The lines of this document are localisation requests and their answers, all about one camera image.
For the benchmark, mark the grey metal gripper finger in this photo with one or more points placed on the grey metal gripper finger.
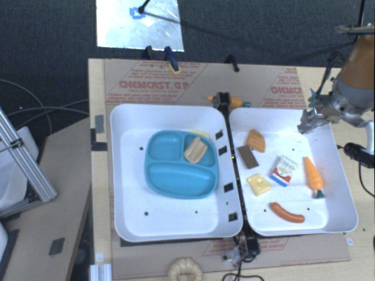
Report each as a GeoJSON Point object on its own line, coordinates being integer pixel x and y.
{"type": "Point", "coordinates": [307, 127]}
{"type": "Point", "coordinates": [308, 115]}

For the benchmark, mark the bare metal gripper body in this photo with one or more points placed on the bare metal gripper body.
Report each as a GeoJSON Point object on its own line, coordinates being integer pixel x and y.
{"type": "Point", "coordinates": [329, 111]}

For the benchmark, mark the orange carrot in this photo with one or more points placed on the orange carrot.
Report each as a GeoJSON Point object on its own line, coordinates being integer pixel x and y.
{"type": "Point", "coordinates": [313, 176]}

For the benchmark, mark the white red blue carton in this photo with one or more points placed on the white red blue carton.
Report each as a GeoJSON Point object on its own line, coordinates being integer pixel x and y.
{"type": "Point", "coordinates": [283, 171]}

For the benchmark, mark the orange toy waffle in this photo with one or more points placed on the orange toy waffle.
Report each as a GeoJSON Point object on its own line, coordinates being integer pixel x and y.
{"type": "Point", "coordinates": [256, 140]}

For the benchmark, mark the brown chocolate bar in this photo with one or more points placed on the brown chocolate bar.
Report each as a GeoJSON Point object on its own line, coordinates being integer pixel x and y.
{"type": "Point", "coordinates": [248, 157]}

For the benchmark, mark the orange yellow toy vegetable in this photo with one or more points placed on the orange yellow toy vegetable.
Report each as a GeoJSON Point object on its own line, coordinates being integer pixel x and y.
{"type": "Point", "coordinates": [236, 101]}

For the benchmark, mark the yellow cheese wedge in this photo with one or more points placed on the yellow cheese wedge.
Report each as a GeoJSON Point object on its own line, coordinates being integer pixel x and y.
{"type": "Point", "coordinates": [259, 184]}

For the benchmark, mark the white plastic tray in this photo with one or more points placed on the white plastic tray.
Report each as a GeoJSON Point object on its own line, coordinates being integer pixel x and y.
{"type": "Point", "coordinates": [175, 215]}
{"type": "Point", "coordinates": [296, 203]}

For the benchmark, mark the thin black rod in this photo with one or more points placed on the thin black rod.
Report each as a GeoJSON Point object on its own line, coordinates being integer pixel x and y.
{"type": "Point", "coordinates": [234, 162]}

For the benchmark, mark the orange sausage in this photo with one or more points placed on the orange sausage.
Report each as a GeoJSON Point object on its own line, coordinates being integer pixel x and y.
{"type": "Point", "coordinates": [287, 214]}

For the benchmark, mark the yellow flat toy food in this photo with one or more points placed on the yellow flat toy food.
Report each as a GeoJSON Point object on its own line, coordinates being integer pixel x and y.
{"type": "Point", "coordinates": [200, 133]}

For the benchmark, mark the beige toy bread bun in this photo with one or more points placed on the beige toy bread bun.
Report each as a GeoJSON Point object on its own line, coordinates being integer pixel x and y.
{"type": "Point", "coordinates": [195, 150]}

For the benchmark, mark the brown cardboard board red print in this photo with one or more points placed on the brown cardboard board red print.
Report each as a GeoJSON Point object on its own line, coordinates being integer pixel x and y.
{"type": "Point", "coordinates": [199, 80]}

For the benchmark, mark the blue divided plate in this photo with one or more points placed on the blue divided plate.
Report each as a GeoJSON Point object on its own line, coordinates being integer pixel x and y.
{"type": "Point", "coordinates": [170, 174]}

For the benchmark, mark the beige doughnut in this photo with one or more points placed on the beige doughnut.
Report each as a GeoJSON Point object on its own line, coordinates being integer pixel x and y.
{"type": "Point", "coordinates": [184, 269]}

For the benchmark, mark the black cylinder on white bracket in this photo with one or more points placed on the black cylinder on white bracket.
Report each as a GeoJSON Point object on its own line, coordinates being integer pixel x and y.
{"type": "Point", "coordinates": [359, 154]}

